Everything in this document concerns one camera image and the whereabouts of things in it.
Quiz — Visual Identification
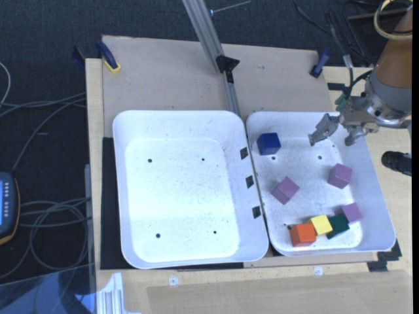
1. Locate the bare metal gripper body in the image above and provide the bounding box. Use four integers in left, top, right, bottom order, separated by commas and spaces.
338, 92, 412, 133

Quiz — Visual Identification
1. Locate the large purple cube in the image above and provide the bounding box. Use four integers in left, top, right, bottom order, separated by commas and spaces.
327, 163, 354, 190
271, 176, 301, 205

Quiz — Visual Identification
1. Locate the blue cube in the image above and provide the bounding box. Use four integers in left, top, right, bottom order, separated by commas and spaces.
256, 132, 282, 156

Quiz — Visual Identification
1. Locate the white plastic tray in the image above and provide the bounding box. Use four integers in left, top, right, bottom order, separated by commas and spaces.
112, 109, 270, 270
245, 111, 397, 258

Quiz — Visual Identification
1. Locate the small purple cube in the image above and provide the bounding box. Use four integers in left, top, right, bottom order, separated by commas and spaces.
342, 202, 363, 224

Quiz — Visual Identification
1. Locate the green cube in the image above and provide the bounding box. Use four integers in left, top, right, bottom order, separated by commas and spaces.
325, 213, 351, 240

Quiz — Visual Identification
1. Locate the yellow cube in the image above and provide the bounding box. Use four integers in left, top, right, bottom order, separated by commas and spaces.
308, 214, 334, 236

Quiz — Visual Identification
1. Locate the orange cube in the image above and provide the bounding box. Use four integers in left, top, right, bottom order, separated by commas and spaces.
289, 222, 318, 248

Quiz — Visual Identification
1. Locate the brown cardboard board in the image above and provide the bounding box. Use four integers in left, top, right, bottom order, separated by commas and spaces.
101, 35, 378, 269

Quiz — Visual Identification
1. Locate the black cylinder on white bracket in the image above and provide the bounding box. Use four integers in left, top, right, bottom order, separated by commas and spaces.
380, 119, 413, 177

